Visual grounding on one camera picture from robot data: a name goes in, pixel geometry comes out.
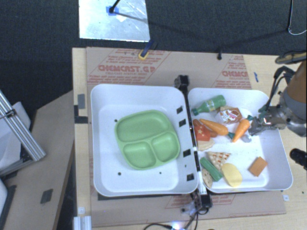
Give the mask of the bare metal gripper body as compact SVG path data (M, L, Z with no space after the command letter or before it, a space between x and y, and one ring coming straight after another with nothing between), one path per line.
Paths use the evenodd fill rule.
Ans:
M263 118L266 126L292 131L298 136L307 135L306 120L285 106L270 106Z

